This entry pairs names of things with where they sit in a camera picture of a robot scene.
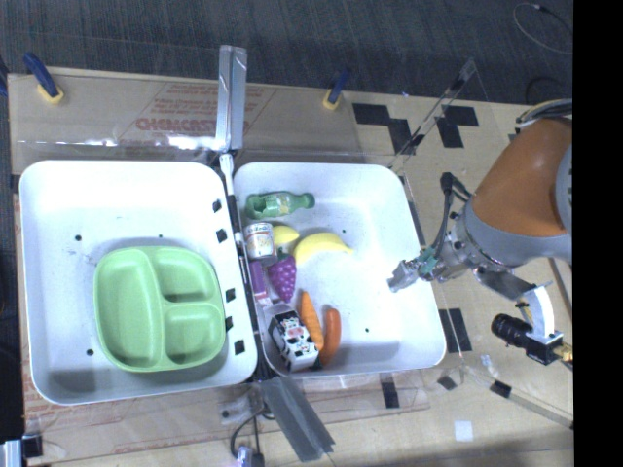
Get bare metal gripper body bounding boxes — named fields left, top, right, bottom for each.
left=417, top=233, right=482, bottom=283

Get white plastic tray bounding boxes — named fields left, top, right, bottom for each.
left=232, top=162, right=448, bottom=378
left=18, top=159, right=259, bottom=407

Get orange sausage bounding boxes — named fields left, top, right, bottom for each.
left=318, top=307, right=343, bottom=367

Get yellow banana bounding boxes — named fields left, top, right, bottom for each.
left=292, top=231, right=355, bottom=267

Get orange carrot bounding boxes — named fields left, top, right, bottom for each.
left=298, top=290, right=325, bottom=352

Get purple grapes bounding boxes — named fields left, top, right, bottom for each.
left=266, top=248, right=298, bottom=305

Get white cow print carton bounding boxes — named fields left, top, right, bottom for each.
left=267, top=309, right=321, bottom=374

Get yellow lemon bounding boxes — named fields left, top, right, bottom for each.
left=272, top=225, right=301, bottom=256

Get purple carton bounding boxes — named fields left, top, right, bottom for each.
left=248, top=259, right=274, bottom=308

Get green plastic bottle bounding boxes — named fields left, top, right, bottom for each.
left=244, top=191, right=316, bottom=222

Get small white can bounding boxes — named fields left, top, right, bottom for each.
left=242, top=222, right=277, bottom=261

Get green divided plate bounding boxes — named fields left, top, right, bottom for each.
left=92, top=245, right=228, bottom=374

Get brown cardboard board red print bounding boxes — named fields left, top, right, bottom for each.
left=7, top=65, right=432, bottom=464

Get black cylinder on white bracket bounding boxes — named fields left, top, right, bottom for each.
left=490, top=283, right=566, bottom=367

